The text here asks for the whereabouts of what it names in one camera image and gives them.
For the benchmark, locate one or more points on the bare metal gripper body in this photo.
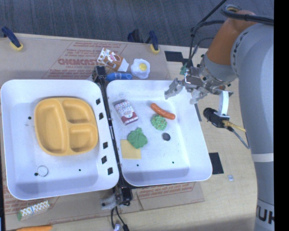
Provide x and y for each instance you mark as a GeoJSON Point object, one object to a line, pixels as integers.
{"type": "Point", "coordinates": [199, 80]}

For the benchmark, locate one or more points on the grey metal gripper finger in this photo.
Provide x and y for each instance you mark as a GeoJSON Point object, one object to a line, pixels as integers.
{"type": "Point", "coordinates": [197, 96]}
{"type": "Point", "coordinates": [173, 88]}

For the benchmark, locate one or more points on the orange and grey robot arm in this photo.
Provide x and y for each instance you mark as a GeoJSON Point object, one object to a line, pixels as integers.
{"type": "Point", "coordinates": [256, 85]}

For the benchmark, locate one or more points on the orange sausage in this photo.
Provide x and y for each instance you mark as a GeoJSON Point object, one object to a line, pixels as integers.
{"type": "Point", "coordinates": [162, 111]}

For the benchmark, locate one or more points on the green peas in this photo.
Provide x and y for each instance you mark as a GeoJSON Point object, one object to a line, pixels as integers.
{"type": "Point", "coordinates": [159, 122]}

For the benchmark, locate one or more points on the white and yellow fried egg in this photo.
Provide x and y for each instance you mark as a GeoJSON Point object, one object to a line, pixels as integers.
{"type": "Point", "coordinates": [140, 67]}

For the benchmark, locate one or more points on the grey round disc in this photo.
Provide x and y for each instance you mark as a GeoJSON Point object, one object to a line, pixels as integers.
{"type": "Point", "coordinates": [166, 136]}

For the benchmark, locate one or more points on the red and white carton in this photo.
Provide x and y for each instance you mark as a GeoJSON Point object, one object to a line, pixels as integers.
{"type": "Point", "coordinates": [125, 112]}

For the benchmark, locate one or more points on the blue bottle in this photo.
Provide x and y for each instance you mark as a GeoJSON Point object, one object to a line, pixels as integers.
{"type": "Point", "coordinates": [118, 76]}

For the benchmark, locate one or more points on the white plastic tray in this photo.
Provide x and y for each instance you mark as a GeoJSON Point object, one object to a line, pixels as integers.
{"type": "Point", "coordinates": [19, 133]}
{"type": "Point", "coordinates": [178, 153]}

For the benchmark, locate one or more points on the green lettuce leaf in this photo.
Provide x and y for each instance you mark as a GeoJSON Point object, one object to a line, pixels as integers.
{"type": "Point", "coordinates": [137, 138]}

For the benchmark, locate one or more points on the brown and white carton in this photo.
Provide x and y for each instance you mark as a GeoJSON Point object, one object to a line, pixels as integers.
{"type": "Point", "coordinates": [113, 60]}

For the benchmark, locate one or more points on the yellow cheese slice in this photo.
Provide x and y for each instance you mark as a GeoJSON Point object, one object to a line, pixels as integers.
{"type": "Point", "coordinates": [128, 151]}

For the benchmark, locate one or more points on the orange divided plate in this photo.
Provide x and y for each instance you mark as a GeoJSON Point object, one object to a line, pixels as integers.
{"type": "Point", "coordinates": [53, 124]}

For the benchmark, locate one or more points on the brown cardboard board red print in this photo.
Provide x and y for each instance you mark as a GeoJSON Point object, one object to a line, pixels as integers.
{"type": "Point", "coordinates": [38, 56]}

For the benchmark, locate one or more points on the clear round lid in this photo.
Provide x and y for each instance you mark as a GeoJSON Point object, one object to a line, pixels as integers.
{"type": "Point", "coordinates": [42, 171]}

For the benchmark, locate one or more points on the green and white patterned box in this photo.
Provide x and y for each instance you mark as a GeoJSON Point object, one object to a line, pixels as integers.
{"type": "Point", "coordinates": [33, 210]}

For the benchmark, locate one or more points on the black cylinder on white bracket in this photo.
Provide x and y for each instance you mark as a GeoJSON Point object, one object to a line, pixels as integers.
{"type": "Point", "coordinates": [223, 102]}

